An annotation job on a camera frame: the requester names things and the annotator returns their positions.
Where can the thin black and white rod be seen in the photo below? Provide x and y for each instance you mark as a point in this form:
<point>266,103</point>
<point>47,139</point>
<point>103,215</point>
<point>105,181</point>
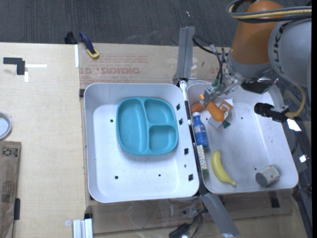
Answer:
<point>187,108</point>

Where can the blue divided plate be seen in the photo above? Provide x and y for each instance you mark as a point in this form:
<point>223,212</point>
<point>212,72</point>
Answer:
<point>131,125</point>

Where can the brown paper bag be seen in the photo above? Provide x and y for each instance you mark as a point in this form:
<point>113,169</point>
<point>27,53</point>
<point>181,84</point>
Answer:
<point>8,187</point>

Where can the white can with orange dots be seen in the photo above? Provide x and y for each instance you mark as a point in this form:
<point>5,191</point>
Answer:
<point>268,175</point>

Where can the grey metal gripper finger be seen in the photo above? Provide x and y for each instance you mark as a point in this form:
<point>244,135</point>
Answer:
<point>213,98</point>
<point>205,103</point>

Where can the orange carrot with green top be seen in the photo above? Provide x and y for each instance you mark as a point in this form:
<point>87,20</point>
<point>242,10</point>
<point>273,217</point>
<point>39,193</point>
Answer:
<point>216,111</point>

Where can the blue plastic bottle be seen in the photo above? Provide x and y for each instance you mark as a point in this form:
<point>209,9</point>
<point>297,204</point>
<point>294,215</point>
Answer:
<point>200,131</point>

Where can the orange sausage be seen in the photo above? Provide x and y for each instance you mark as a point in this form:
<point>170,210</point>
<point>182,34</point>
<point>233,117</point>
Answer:
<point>196,107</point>

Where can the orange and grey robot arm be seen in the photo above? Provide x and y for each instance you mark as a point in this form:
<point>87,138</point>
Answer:
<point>252,41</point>

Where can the white and orange carton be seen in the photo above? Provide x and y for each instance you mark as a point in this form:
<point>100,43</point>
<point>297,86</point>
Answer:
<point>229,106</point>

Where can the black cylinder on white bracket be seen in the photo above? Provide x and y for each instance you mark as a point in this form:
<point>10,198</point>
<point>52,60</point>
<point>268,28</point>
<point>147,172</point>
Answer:
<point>270,111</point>

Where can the yellow banana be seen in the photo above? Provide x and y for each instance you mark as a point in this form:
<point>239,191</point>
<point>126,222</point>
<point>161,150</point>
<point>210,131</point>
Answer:
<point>218,167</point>

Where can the brown cardboard board red print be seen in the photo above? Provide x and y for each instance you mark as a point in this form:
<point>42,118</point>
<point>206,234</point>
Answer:
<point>148,66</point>

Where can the white plastic tray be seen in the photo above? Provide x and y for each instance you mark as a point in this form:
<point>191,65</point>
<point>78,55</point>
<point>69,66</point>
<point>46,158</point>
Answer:
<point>250,147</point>
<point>138,177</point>

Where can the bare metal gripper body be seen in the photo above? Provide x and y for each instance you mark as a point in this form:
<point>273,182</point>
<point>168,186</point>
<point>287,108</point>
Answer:
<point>229,81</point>

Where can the small white and green carton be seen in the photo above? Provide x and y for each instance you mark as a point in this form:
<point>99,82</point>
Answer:
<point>202,159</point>

